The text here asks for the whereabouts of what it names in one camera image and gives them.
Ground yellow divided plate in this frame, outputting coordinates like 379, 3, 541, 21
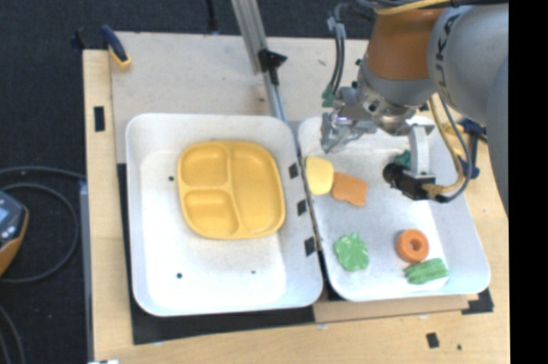
176, 140, 287, 242

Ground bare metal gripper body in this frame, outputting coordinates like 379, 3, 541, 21
333, 81, 420, 138

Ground pale yellow rounded toy food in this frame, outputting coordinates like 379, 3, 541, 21
305, 156, 335, 197

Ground orange doughnut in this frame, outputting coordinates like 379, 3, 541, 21
395, 229, 431, 265

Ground orange bread slice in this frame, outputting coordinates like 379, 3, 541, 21
331, 172, 369, 208

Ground thin black rod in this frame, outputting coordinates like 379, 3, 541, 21
294, 134, 325, 257

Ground black cylinder on white bracket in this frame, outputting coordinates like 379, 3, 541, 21
382, 124, 438, 202

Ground green lettuce leaf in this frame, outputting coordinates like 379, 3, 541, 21
333, 231, 370, 272

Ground white plastic tray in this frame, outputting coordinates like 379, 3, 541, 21
125, 112, 325, 317
296, 116, 492, 303

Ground pale wood board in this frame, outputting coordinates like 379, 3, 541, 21
110, 31, 472, 324

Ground green bean pods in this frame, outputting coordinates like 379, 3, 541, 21
403, 258, 450, 286

